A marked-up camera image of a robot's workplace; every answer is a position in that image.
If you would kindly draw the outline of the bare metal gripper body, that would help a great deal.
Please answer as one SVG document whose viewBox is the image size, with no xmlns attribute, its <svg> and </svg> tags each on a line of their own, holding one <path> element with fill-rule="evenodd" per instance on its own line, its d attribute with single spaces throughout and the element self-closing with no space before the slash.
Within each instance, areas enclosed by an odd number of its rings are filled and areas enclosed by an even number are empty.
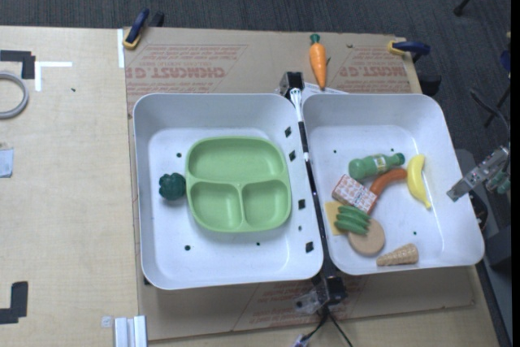
<svg viewBox="0 0 520 347">
<path fill-rule="evenodd" d="M 500 146 L 486 156 L 466 174 L 466 181 L 471 186 L 494 180 L 500 172 L 505 172 L 509 161 L 509 149 Z"/>
</svg>

